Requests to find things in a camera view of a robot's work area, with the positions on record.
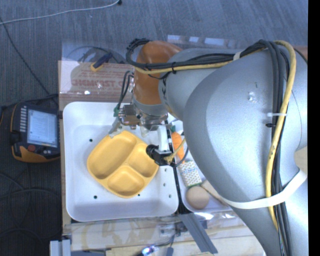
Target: white cable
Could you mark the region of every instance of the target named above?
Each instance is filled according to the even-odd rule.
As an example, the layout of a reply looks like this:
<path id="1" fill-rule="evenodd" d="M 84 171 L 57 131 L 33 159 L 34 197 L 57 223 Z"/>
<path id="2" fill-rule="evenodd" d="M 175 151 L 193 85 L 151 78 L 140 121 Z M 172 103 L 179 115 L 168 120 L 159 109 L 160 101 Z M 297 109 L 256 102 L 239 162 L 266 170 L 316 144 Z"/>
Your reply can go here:
<path id="1" fill-rule="evenodd" d="M 36 20 L 36 19 L 42 19 L 42 18 L 48 18 L 52 16 L 57 16 L 61 14 L 67 14 L 67 13 L 72 13 L 72 12 L 80 12 L 80 11 L 90 11 L 90 10 L 97 10 L 97 9 L 103 9 L 103 8 L 108 8 L 111 6 L 116 5 L 120 0 L 116 0 L 114 3 L 105 5 L 105 6 L 100 6 L 100 7 L 92 7 L 92 8 L 86 8 L 86 9 L 73 9 L 73 10 L 66 10 L 54 14 L 49 14 L 45 16 L 38 16 L 38 17 L 30 17 L 30 18 L 19 18 L 19 19 L 13 19 L 13 20 L 8 20 L 4 22 L 0 22 L 0 25 L 8 24 L 8 23 L 14 23 L 14 22 L 22 22 L 22 21 L 29 21 L 29 20 Z"/>
<path id="2" fill-rule="evenodd" d="M 307 179 L 307 174 L 299 170 L 293 179 L 278 194 L 249 202 L 234 202 L 222 198 L 228 205 L 239 209 L 257 209 L 275 206 L 286 201 Z"/>

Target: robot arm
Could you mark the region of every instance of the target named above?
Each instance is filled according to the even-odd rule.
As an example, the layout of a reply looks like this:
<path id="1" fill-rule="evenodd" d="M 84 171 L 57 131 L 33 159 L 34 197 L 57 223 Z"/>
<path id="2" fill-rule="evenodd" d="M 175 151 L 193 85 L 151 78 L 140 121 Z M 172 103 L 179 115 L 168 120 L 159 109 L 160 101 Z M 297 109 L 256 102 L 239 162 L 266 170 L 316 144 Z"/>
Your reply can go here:
<path id="1" fill-rule="evenodd" d="M 140 45 L 144 54 L 152 49 L 165 58 L 132 61 Z M 290 49 L 282 41 L 261 40 L 237 53 L 136 40 L 126 56 L 135 66 L 136 123 L 151 131 L 168 113 L 181 120 L 192 157 L 224 199 L 274 196 L 300 174 L 294 153 L 308 139 L 308 64 Z M 141 81 L 158 85 L 160 101 L 143 100 Z M 277 206 L 230 205 L 268 256 L 309 253 L 308 181 L 300 183 Z"/>

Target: yellow cable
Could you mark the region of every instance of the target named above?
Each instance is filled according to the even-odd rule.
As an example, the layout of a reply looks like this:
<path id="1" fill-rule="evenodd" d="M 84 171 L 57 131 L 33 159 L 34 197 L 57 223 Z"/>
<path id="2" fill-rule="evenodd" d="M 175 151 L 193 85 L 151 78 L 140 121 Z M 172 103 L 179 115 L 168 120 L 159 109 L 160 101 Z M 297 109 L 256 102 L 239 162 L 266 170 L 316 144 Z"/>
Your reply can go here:
<path id="1" fill-rule="evenodd" d="M 172 162 L 172 160 L 175 158 L 176 154 L 178 153 L 178 151 L 183 147 L 184 143 L 186 142 L 186 138 L 184 138 L 182 140 L 182 142 L 180 143 L 180 145 L 177 147 L 177 149 L 168 156 L 165 156 L 163 159 L 166 160 L 166 162 L 169 164 Z"/>
<path id="2" fill-rule="evenodd" d="M 213 64 L 205 64 L 205 65 L 190 65 L 190 66 L 177 66 L 174 67 L 174 71 L 180 71 L 180 70 L 198 70 L 198 69 L 212 69 L 212 68 L 221 68 L 228 63 L 232 62 L 230 61 L 225 61 L 225 62 L 220 62 L 220 63 L 213 63 Z M 162 69 L 154 69 L 154 70 L 144 70 L 140 67 L 134 67 L 134 69 L 142 74 L 147 74 L 147 75 L 153 75 L 153 74 L 159 74 L 159 73 L 165 73 L 165 72 L 172 72 L 172 68 L 162 68 Z"/>
<path id="3" fill-rule="evenodd" d="M 277 45 L 281 45 L 281 46 L 286 47 L 289 54 L 290 54 L 290 72 L 289 72 L 288 80 L 286 82 L 286 89 L 284 92 L 283 101 L 282 101 L 281 108 L 280 108 L 280 113 L 285 114 L 285 113 L 287 113 L 289 99 L 291 96 L 292 87 L 294 85 L 294 80 L 295 80 L 295 75 L 296 75 L 296 66 L 297 66 L 296 53 L 295 53 L 294 48 L 286 41 L 277 40 L 277 41 L 275 41 L 275 43 Z M 274 161 L 275 161 L 275 154 L 276 154 L 276 150 L 277 150 L 277 147 L 279 144 L 279 139 L 281 136 L 281 131 L 284 126 L 284 122 L 285 122 L 285 116 L 280 115 L 278 117 L 278 121 L 276 122 L 275 131 L 274 131 L 274 135 L 272 137 L 271 147 L 270 147 L 269 154 L 268 154 L 266 173 L 265 173 L 265 187 L 266 187 L 265 193 L 266 193 L 266 197 L 268 197 L 268 198 L 272 196 L 272 192 L 271 192 L 271 189 L 272 189 L 272 187 L 271 187 L 272 186 L 271 185 L 272 170 L 273 170 L 273 165 L 274 165 Z M 273 208 L 273 206 L 269 206 L 268 209 L 271 214 L 273 224 L 274 224 L 275 228 L 278 230 L 278 224 L 277 224 L 274 208 Z"/>

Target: brown egg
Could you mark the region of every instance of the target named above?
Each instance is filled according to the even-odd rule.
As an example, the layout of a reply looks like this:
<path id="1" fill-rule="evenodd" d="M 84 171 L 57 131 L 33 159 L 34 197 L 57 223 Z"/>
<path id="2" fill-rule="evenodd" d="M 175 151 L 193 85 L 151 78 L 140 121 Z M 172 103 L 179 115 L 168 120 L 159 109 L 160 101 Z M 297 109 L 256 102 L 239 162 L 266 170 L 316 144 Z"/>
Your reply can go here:
<path id="1" fill-rule="evenodd" d="M 209 203 L 209 193 L 201 186 L 190 187 L 185 194 L 187 202 L 193 208 L 201 210 Z"/>

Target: white tray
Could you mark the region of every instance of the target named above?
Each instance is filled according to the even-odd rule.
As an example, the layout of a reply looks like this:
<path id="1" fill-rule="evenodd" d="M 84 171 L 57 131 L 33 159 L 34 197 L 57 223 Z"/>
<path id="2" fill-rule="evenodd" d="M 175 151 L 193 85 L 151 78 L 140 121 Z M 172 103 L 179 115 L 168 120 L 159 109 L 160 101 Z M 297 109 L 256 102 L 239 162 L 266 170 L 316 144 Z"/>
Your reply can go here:
<path id="1" fill-rule="evenodd" d="M 87 170 L 87 158 L 104 138 L 115 118 L 116 103 L 72 102 L 63 110 L 66 210 L 78 222 L 141 217 L 164 217 L 178 208 L 173 169 L 160 166 L 155 177 L 137 196 L 121 198 L 105 189 Z M 147 144 L 159 144 L 157 131 L 141 136 L 139 127 L 130 130 Z"/>

